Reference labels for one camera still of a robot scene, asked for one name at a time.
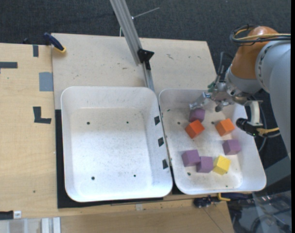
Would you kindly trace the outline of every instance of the dark carpet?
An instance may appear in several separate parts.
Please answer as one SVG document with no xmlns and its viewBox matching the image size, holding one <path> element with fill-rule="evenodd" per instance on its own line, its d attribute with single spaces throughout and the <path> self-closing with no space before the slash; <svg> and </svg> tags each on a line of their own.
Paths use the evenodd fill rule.
<svg viewBox="0 0 295 233">
<path fill-rule="evenodd" d="M 235 55 L 231 30 L 245 24 L 269 26 L 291 33 L 291 0 L 126 0 L 139 37 L 207 41 L 213 63 L 220 53 Z M 44 45 L 43 33 L 76 33 L 118 36 L 119 24 L 109 0 L 0 0 L 0 42 Z M 267 127 L 276 127 L 269 94 L 263 100 Z M 256 138 L 264 168 L 287 153 L 280 136 L 262 146 Z"/>
</svg>

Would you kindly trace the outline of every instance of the foam cube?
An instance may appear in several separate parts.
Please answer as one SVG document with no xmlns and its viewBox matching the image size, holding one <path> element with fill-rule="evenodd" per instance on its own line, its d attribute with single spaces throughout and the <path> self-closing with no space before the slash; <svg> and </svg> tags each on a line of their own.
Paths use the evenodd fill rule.
<svg viewBox="0 0 295 233">
<path fill-rule="evenodd" d="M 213 158 L 210 156 L 200 156 L 200 162 L 196 165 L 198 173 L 210 173 L 213 170 Z"/>
<path fill-rule="evenodd" d="M 221 175 L 227 173 L 230 166 L 230 162 L 231 160 L 227 159 L 224 156 L 219 155 L 213 161 L 213 171 Z"/>
<path fill-rule="evenodd" d="M 240 143 L 236 139 L 227 140 L 222 144 L 222 146 L 225 155 L 234 155 L 241 150 Z"/>
<path fill-rule="evenodd" d="M 232 123 L 232 121 L 227 118 L 225 120 L 220 121 L 216 126 L 215 126 L 217 132 L 219 133 L 220 136 L 226 135 L 231 133 L 234 129 L 235 126 Z"/>
<path fill-rule="evenodd" d="M 185 167 L 195 166 L 200 162 L 198 150 L 187 150 L 182 154 L 182 160 Z"/>
<path fill-rule="evenodd" d="M 191 139 L 198 136 L 203 130 L 205 130 L 205 127 L 201 124 L 199 120 L 195 120 L 194 122 L 191 122 L 186 128 L 185 131 L 190 136 Z"/>
<path fill-rule="evenodd" d="M 203 122 L 203 120 L 205 119 L 205 113 L 206 111 L 202 108 L 196 108 L 194 110 L 191 110 L 189 122 L 194 122 L 195 120 Z"/>
</svg>

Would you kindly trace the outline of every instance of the purple block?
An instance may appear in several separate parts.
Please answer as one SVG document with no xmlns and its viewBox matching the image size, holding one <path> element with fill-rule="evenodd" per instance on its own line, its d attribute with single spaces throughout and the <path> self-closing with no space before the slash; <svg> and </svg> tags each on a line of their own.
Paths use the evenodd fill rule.
<svg viewBox="0 0 295 233">
<path fill-rule="evenodd" d="M 227 140 L 222 144 L 222 146 L 225 155 L 234 155 L 241 150 L 240 143 L 236 139 Z"/>
<path fill-rule="evenodd" d="M 213 170 L 213 158 L 209 156 L 201 156 L 200 162 L 196 169 L 198 173 L 210 173 Z"/>
<path fill-rule="evenodd" d="M 189 122 L 194 122 L 195 120 L 202 122 L 205 119 L 205 112 L 202 108 L 191 110 Z"/>
<path fill-rule="evenodd" d="M 182 154 L 184 166 L 195 166 L 200 162 L 198 150 L 187 150 Z"/>
</svg>

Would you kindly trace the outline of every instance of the white tray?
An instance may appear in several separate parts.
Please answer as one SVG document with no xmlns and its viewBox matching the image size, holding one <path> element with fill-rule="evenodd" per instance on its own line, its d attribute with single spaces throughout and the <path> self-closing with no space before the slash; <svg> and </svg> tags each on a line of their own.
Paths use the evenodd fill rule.
<svg viewBox="0 0 295 233">
<path fill-rule="evenodd" d="M 186 133 L 185 128 L 189 124 L 189 104 L 202 92 L 203 90 L 166 89 L 159 94 L 163 127 L 176 186 L 188 195 L 262 190 L 266 185 L 266 175 L 254 138 L 235 124 L 238 118 L 247 118 L 243 106 L 227 106 L 217 113 L 214 111 L 216 104 L 211 101 L 205 108 L 205 119 L 202 122 L 205 130 L 194 139 Z M 236 129 L 221 137 L 215 125 L 226 118 L 232 120 Z M 184 151 L 198 149 L 199 155 L 211 156 L 213 159 L 219 155 L 225 156 L 222 143 L 227 139 L 238 139 L 242 150 L 237 155 L 226 156 L 231 160 L 226 174 L 220 175 L 213 171 L 197 173 L 195 166 L 184 167 L 181 157 Z"/>
<path fill-rule="evenodd" d="M 173 185 L 155 93 L 72 86 L 61 95 L 65 189 L 75 201 L 160 198 Z"/>
</svg>

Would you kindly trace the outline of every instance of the wire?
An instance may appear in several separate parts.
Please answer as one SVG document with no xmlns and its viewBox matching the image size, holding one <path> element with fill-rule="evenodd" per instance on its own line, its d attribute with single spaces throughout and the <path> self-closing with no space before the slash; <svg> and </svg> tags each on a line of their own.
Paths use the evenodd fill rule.
<svg viewBox="0 0 295 233">
<path fill-rule="evenodd" d="M 279 136 L 279 135 L 281 135 L 281 133 L 280 133 L 280 132 L 279 132 L 279 133 L 277 133 L 277 134 L 268 135 L 268 136 L 266 136 L 266 138 L 273 138 L 273 137 L 276 137 L 276 136 Z"/>
<path fill-rule="evenodd" d="M 275 132 L 275 131 L 278 131 L 279 128 L 273 128 L 273 129 L 263 129 L 263 128 L 258 128 L 257 131 L 259 132 L 259 135 L 265 135 L 265 134 L 268 134 L 270 132 Z"/>
<path fill-rule="evenodd" d="M 224 66 L 222 65 L 222 63 L 223 63 L 223 55 L 226 55 L 231 60 L 234 59 L 234 57 L 231 56 L 229 53 L 227 53 L 227 52 L 221 52 L 221 55 L 220 55 L 220 65 L 219 65 L 218 72 L 217 72 L 218 75 L 221 75 L 224 72 Z"/>
<path fill-rule="evenodd" d="M 155 8 L 155 9 L 152 9 L 152 10 L 149 10 L 149 11 L 146 11 L 146 12 L 141 13 L 141 14 L 139 14 L 139 15 L 136 15 L 136 16 L 132 17 L 132 19 L 137 18 L 137 17 L 140 17 L 140 16 L 142 16 L 142 15 L 144 15 L 144 14 L 150 13 L 150 12 L 155 11 L 155 10 L 158 10 L 158 9 L 160 9 L 160 7 Z"/>
<path fill-rule="evenodd" d="M 235 43 L 251 43 L 253 45 L 256 42 L 265 41 L 280 41 L 280 40 L 291 40 L 291 34 L 289 33 L 268 33 L 268 34 L 257 34 L 250 35 L 241 38 L 236 38 L 236 36 L 242 32 L 251 31 L 258 26 L 255 25 L 244 25 L 242 27 L 235 28 L 232 30 L 229 39 Z"/>
<path fill-rule="evenodd" d="M 263 111 L 262 107 L 260 105 L 259 105 L 259 107 L 260 107 L 260 112 L 262 114 L 261 120 L 262 120 L 263 126 L 266 128 L 267 127 L 266 117 L 265 117 L 265 114 L 264 114 L 264 111 Z M 261 152 L 263 150 L 263 148 L 264 148 L 264 146 L 266 144 L 266 141 L 267 141 L 266 137 L 262 137 L 262 138 L 263 138 L 263 142 L 262 142 L 261 146 L 259 147 L 259 152 Z"/>
</svg>

